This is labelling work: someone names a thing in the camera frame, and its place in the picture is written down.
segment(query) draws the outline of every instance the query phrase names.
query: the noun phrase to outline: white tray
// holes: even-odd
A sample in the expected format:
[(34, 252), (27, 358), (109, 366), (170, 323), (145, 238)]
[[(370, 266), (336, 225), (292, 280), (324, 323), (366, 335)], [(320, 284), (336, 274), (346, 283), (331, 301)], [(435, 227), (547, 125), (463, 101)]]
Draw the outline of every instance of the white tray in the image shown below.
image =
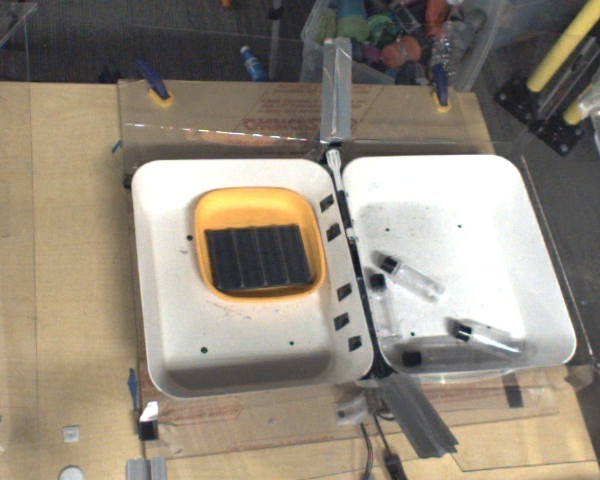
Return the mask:
[(434, 379), (551, 366), (572, 357), (571, 320), (513, 164), (492, 155), (360, 158), (343, 178), (365, 274), (380, 272), (378, 253), (392, 254), (445, 287), (430, 303), (388, 283), (394, 333), (402, 338), (381, 347), (397, 371), (408, 371), (399, 359), (405, 345), (446, 334), (449, 318), (505, 330), (526, 346), (515, 363), (428, 370)]
[[(326, 211), (329, 174), (307, 160), (170, 160), (143, 165), (132, 195), (149, 373), (173, 397), (235, 393), (307, 384), (352, 382), (373, 352), (347, 240), (323, 240), (327, 278), (293, 301), (232, 303), (214, 295), (198, 269), (194, 208), (211, 190), (280, 187), (312, 206), (321, 235), (342, 220)], [(352, 292), (338, 300), (337, 289)], [(348, 323), (336, 330), (334, 318)]]

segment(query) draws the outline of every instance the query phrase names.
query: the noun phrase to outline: blue bottle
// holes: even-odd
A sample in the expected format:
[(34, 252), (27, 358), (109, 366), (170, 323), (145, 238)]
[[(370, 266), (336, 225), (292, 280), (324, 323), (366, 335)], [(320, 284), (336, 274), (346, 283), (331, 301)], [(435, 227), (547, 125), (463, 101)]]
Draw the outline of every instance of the blue bottle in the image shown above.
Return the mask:
[(262, 67), (262, 64), (260, 64), (258, 58), (251, 53), (251, 48), (243, 46), (240, 48), (240, 55), (242, 55), (242, 58), (244, 59), (244, 65), (249, 72), (251, 80), (254, 82), (266, 82), (269, 80), (269, 76)]

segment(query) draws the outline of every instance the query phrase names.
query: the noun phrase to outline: plastic bin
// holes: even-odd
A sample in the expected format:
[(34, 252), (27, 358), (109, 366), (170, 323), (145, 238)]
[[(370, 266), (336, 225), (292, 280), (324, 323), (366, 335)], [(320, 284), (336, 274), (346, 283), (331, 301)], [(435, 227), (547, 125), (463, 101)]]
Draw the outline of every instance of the plastic bin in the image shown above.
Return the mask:
[(492, 49), (545, 33), (562, 32), (587, 0), (507, 0)]
[[(478, 7), (487, 22), (458, 67), (454, 87), (470, 91), (490, 50), (547, 32), (561, 32), (587, 0), (463, 0), (465, 11)], [(320, 20), (331, 0), (316, 0), (301, 33), (304, 43), (301, 82), (319, 82), (322, 45), (316, 41)], [(393, 78), (364, 64), (353, 63), (353, 83), (393, 84)]]

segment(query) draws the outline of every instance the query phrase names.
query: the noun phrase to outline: yellow rod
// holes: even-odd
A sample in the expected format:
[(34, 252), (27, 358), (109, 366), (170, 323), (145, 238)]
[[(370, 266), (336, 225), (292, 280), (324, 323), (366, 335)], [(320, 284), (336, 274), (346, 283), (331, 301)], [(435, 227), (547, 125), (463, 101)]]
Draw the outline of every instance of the yellow rod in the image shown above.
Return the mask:
[(527, 87), (531, 92), (537, 93), (544, 89), (599, 19), (600, 0), (589, 0), (527, 79)]
[(564, 114), (562, 114), (562, 119), (564, 119), (565, 123), (571, 126), (575, 126), (582, 121), (582, 112), (580, 111), (580, 96), (573, 100), (571, 105), (567, 107), (567, 110), (565, 110)]

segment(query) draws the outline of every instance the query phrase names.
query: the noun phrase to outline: wooden table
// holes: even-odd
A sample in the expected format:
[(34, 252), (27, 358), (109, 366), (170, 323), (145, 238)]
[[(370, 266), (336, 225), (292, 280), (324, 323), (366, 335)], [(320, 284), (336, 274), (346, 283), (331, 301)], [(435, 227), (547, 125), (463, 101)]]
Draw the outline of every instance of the wooden table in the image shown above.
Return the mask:
[[(467, 129), (486, 134), (475, 97), (457, 97)], [(0, 83), (0, 480), (72, 464), (123, 479), (144, 453), (126, 383), (138, 341), (118, 105), (110, 85)], [(454, 426), (454, 456), (419, 460), (390, 435), (408, 477), (600, 478), (565, 369), (545, 374), (556, 411)], [(65, 442), (71, 426), (79, 440)], [(356, 437), (172, 459), (168, 477), (353, 479), (365, 453)]]

